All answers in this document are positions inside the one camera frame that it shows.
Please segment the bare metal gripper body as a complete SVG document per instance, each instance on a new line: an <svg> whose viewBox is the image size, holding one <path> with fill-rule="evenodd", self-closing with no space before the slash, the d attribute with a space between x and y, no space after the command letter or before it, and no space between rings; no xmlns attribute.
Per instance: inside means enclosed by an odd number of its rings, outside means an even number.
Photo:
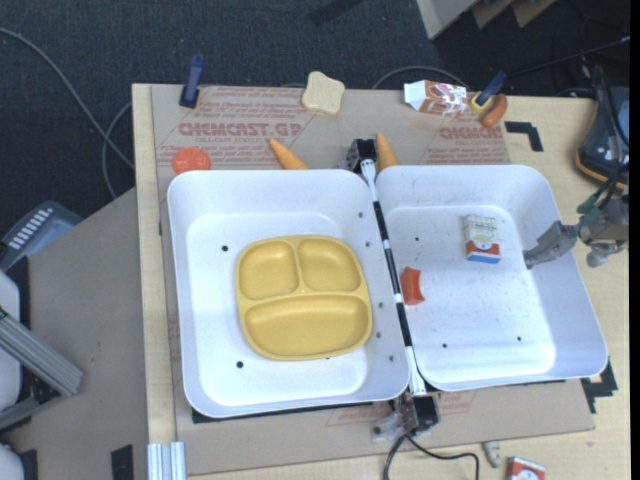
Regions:
<svg viewBox="0 0 640 480"><path fill-rule="evenodd" d="M586 244L626 242L629 239L628 208L593 208L580 218L578 228L578 236Z"/></svg>

